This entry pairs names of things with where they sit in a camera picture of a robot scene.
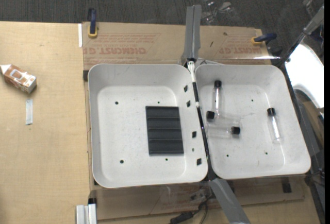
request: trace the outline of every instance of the white plastic tray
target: white plastic tray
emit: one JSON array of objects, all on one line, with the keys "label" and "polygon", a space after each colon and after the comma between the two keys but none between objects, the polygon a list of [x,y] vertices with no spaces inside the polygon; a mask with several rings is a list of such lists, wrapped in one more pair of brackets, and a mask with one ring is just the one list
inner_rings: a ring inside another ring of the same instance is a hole
[{"label": "white plastic tray", "polygon": [[[215,80],[222,81],[225,113],[242,116],[241,135],[208,137],[215,173],[224,179],[303,174],[310,156],[282,72],[271,65],[201,65],[196,81],[204,123]],[[267,108],[276,109],[281,144],[272,142]]]},{"label": "white plastic tray", "polygon": [[[191,77],[184,67],[100,64],[89,71],[88,84],[92,168],[98,184],[115,188],[205,178],[202,132]],[[179,107],[184,154],[149,155],[146,106]]]}]

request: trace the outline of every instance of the black cap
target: black cap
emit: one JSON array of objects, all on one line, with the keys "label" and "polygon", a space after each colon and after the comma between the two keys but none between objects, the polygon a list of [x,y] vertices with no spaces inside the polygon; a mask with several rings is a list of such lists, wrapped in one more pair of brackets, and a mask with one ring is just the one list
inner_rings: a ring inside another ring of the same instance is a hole
[{"label": "black cap", "polygon": [[221,88],[221,86],[222,86],[222,82],[221,82],[221,81],[216,80],[216,81],[214,82],[214,87],[215,87],[215,88]]},{"label": "black cap", "polygon": [[239,135],[240,132],[241,132],[241,128],[239,128],[239,127],[235,127],[235,126],[232,126],[231,129],[230,129],[230,132],[231,132],[232,134]]},{"label": "black cap", "polygon": [[214,111],[207,111],[206,112],[206,118],[207,119],[214,119],[215,118],[215,112]]},{"label": "black cap", "polygon": [[275,109],[274,108],[269,108],[267,110],[268,116],[272,117],[276,115]]}]

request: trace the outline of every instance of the blue and yellow clamp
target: blue and yellow clamp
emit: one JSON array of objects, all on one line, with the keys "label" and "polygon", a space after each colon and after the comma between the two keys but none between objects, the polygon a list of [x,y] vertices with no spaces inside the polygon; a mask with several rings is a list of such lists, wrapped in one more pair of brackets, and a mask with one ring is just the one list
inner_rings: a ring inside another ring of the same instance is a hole
[{"label": "blue and yellow clamp", "polygon": [[96,27],[96,10],[94,8],[88,9],[87,20],[91,22],[88,26],[88,36],[90,38],[95,38],[97,36],[97,27]]},{"label": "blue and yellow clamp", "polygon": [[277,38],[277,34],[275,33],[267,33],[265,35],[259,36],[259,37],[252,37],[251,43],[253,45],[261,45],[263,41],[265,41],[266,44],[268,44],[270,41]]}]

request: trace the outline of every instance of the white strip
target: white strip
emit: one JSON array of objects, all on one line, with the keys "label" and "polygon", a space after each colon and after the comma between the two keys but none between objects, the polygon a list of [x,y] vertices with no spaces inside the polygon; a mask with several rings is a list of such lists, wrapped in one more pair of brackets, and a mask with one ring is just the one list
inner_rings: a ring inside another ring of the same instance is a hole
[{"label": "white strip", "polygon": [[83,25],[78,24],[78,38],[79,38],[79,47],[83,46]]},{"label": "white strip", "polygon": [[33,123],[33,99],[27,99],[25,101],[25,125]]}]

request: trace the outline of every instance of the wooden table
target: wooden table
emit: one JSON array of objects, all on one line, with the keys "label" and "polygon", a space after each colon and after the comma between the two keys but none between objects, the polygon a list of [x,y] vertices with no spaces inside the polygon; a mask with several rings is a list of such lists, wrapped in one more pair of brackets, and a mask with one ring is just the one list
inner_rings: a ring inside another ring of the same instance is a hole
[{"label": "wooden table", "polygon": [[[86,204],[89,167],[83,53],[77,24],[0,22],[0,64],[37,76],[30,95],[0,80],[0,223],[74,223]],[[33,124],[25,125],[25,100]],[[245,206],[252,223],[318,223],[310,190],[294,202]],[[199,223],[202,213],[186,223]],[[172,216],[116,223],[168,223]],[[205,223],[228,223],[221,209]]]}]

